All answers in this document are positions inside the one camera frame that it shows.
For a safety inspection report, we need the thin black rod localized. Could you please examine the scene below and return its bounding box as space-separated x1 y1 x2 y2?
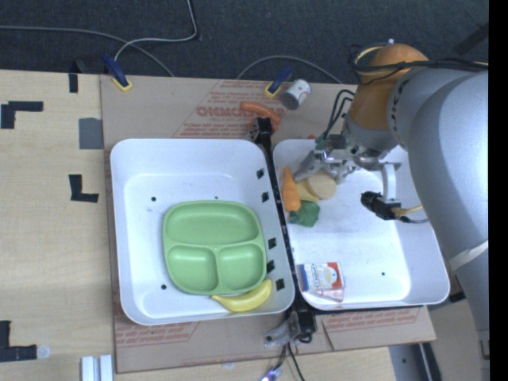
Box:
262 132 305 318

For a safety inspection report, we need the black cylinder on white bracket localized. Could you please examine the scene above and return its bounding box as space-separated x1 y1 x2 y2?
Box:
360 162 403 221

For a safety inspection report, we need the yellow banana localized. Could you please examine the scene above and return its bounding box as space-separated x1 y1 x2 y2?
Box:
210 278 274 314

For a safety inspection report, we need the green divided plate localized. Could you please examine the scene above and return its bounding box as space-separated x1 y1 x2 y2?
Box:
161 199 268 297

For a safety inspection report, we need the orange sausage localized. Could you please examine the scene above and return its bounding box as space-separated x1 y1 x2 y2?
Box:
240 100 284 127

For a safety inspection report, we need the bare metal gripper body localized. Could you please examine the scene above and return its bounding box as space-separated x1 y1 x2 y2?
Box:
314 132 392 175

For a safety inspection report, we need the pale yellow round piece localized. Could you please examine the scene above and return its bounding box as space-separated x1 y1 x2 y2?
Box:
295 179 319 203

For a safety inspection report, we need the white can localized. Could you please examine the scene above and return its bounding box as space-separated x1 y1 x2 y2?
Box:
279 78 313 111

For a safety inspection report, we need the white and red carton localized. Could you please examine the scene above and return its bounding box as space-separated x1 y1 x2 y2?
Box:
297 261 347 304

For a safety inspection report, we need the tan round biscuit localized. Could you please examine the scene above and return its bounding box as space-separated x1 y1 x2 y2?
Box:
304 172 338 202

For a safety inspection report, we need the brown cardboard board red print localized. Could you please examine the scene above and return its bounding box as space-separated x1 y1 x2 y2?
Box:
98 73 438 374

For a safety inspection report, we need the white plastic tray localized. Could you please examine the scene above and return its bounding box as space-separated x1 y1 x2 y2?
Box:
272 137 452 311
109 137 296 327

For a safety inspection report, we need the green broccoli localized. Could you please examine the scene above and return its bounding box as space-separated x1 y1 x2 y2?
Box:
287 200 321 229

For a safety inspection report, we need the orange carrot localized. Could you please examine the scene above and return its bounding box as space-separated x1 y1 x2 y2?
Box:
281 166 302 214

